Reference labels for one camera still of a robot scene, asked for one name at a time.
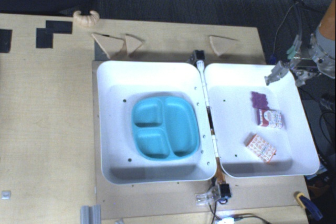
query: wooden block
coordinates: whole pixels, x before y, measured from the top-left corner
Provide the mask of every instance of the wooden block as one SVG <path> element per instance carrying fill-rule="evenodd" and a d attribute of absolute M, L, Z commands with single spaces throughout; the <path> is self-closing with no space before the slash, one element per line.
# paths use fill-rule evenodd
<path fill-rule="evenodd" d="M 210 45 L 217 56 L 225 54 L 237 44 L 236 39 L 226 37 L 209 36 L 209 39 Z"/>
<path fill-rule="evenodd" d="M 141 47 L 142 41 L 134 36 L 125 35 L 127 55 L 131 55 Z"/>
<path fill-rule="evenodd" d="M 124 46 L 124 40 L 121 38 L 103 36 L 100 34 L 91 35 L 109 59 L 117 55 Z"/>

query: white cable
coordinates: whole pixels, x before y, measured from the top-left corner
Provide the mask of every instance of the white cable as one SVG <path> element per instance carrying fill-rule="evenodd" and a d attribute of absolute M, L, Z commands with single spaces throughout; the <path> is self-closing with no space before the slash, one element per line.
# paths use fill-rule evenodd
<path fill-rule="evenodd" d="M 286 12 L 286 15 L 284 17 L 284 19 L 282 20 L 281 24 L 279 25 L 276 33 L 275 33 L 275 37 L 274 37 L 274 44 L 273 44 L 273 54 L 275 52 L 275 46 L 276 46 L 276 42 L 277 42 L 277 36 L 278 36 L 278 33 L 279 33 L 279 30 L 281 29 L 282 25 L 284 24 L 289 12 L 291 11 L 291 9 L 294 7 L 295 4 L 291 5 L 290 8 L 288 9 L 288 11 Z"/>

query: small box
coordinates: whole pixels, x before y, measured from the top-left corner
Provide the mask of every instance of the small box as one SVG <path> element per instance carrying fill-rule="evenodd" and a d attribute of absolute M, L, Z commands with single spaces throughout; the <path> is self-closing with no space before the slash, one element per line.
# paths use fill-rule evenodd
<path fill-rule="evenodd" d="M 246 147 L 254 154 L 256 154 L 260 159 L 262 159 L 265 163 L 268 163 L 277 151 L 275 147 L 270 145 L 258 134 L 255 134 L 253 136 L 252 140 L 247 144 Z"/>
<path fill-rule="evenodd" d="M 281 112 L 277 110 L 257 110 L 258 125 L 272 128 L 282 128 Z"/>

